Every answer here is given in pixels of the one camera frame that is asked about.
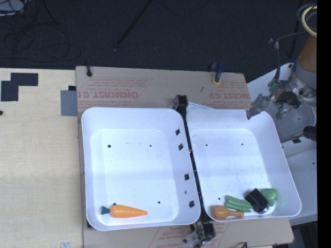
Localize black cylinder on white bracket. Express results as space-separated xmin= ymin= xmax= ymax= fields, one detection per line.
xmin=291 ymin=124 xmax=318 ymax=144

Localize black box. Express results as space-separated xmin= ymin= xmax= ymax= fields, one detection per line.
xmin=244 ymin=188 xmax=270 ymax=214

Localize tan toy gourd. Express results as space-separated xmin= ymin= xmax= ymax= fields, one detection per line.
xmin=210 ymin=205 xmax=245 ymax=221

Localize black block with wires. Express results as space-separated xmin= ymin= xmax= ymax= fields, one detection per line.
xmin=170 ymin=94 xmax=188 ymax=111
xmin=201 ymin=222 xmax=217 ymax=242

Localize brown cardboard board red print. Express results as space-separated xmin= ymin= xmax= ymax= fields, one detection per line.
xmin=75 ymin=65 xmax=296 ymax=248

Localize orange carrot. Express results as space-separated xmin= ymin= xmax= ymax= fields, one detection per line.
xmin=101 ymin=203 xmax=148 ymax=219

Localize white paper sheet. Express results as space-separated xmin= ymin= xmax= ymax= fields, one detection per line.
xmin=186 ymin=101 xmax=216 ymax=111

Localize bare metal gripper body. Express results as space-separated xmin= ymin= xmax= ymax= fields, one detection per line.
xmin=270 ymin=73 xmax=317 ymax=113

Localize green bean pods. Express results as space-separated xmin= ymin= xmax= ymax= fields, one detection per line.
xmin=223 ymin=195 xmax=253 ymax=213

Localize thin black rod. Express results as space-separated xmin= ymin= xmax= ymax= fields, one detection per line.
xmin=178 ymin=104 xmax=210 ymax=225

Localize white plastic tray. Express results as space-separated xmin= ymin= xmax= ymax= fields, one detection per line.
xmin=81 ymin=106 xmax=202 ymax=232
xmin=185 ymin=108 xmax=303 ymax=223

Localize green toy pear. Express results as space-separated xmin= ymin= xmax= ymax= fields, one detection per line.
xmin=260 ymin=188 xmax=279 ymax=207

